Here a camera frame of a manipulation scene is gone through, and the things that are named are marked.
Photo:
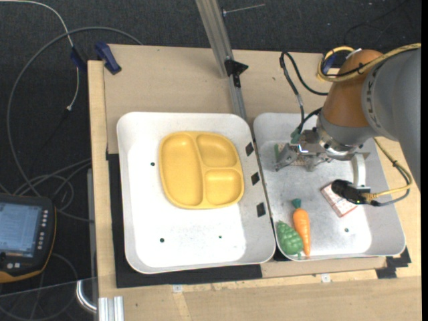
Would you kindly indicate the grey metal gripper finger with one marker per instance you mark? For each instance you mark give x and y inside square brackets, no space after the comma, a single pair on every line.
[314,162]
[287,156]

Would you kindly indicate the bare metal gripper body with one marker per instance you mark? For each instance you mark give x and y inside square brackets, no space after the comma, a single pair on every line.
[314,144]

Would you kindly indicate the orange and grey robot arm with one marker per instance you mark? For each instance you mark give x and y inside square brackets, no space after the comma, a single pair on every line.
[388,89]

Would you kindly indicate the beige biscuit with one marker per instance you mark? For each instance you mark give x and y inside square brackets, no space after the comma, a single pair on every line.
[302,161]

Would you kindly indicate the pink and white carton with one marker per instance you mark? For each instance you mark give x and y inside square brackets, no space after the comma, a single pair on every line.
[342,207]

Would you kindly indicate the orange carrot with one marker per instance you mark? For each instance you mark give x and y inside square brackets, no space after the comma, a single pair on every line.
[302,226]

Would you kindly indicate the white plastic tray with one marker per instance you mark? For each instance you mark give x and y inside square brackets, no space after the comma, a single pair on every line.
[331,232]
[187,239]

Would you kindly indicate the green grapes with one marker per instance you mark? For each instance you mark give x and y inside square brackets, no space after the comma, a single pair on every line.
[289,241]

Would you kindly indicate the yellow divided plate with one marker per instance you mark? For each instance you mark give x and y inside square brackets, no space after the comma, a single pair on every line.
[200,169]

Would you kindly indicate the pale wood board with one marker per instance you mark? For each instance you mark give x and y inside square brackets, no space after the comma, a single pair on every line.
[174,85]

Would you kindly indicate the black cylinder on white bracket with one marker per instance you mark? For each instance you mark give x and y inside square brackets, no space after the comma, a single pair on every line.
[347,190]

